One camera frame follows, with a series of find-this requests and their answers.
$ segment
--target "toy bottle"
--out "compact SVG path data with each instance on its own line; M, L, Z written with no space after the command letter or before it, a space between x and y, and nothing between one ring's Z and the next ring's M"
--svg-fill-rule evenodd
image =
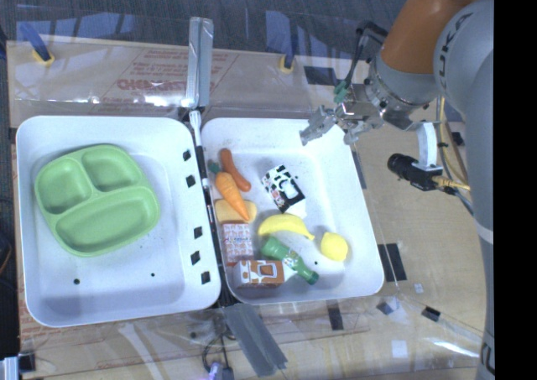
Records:
M282 261L285 265L296 271L309 284L314 284L319 279L319 274L307 268L304 260L297 252L285 246L276 237L268 237L267 242L261 248L261 253L267 258Z

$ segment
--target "toy lemon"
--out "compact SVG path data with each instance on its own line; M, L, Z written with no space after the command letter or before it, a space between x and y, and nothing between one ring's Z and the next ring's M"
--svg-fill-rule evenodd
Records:
M343 261L347 257L349 246L345 238L335 232L325 232L321 240L321 253L333 261Z

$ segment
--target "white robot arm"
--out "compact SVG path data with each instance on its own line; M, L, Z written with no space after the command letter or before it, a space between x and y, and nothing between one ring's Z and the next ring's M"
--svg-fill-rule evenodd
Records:
M307 144L337 124L346 133L345 143L352 144L362 133L387 122L404 131L416 131L422 147L426 131L423 122L410 119L413 111L444 96L465 118L471 213L480 237L487 285L479 380L495 378L493 20L494 0L407 0L389 33L374 23L362 23L357 29L352 68L334 90L336 106L320 107L300 132L302 143ZM356 63L364 59L361 53L371 39L379 48L374 56L365 57L370 64L368 77L363 84L352 84ZM388 167L422 190L434 189L435 177L442 173L429 159L400 154L388 160Z

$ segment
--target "orange carrot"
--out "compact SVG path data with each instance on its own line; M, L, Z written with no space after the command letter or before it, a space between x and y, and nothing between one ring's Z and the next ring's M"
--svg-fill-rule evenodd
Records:
M242 192L248 192L252 189L252 184L239 173L237 167L235 166L231 150L228 148L223 148L220 151L220 160L222 162L223 170L232 175L233 180L235 180L235 183L237 183L239 190Z
M250 220L248 209L244 203L241 192L239 191L232 175L226 171L216 173L215 185L218 191L224 197L231 207L233 207L239 215L245 220Z

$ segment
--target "green plate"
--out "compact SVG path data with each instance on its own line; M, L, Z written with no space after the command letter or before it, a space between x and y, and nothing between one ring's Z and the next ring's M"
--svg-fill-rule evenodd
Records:
M101 255L134 242L160 218L145 173L122 148L90 146L46 164L35 195L50 230L67 251Z

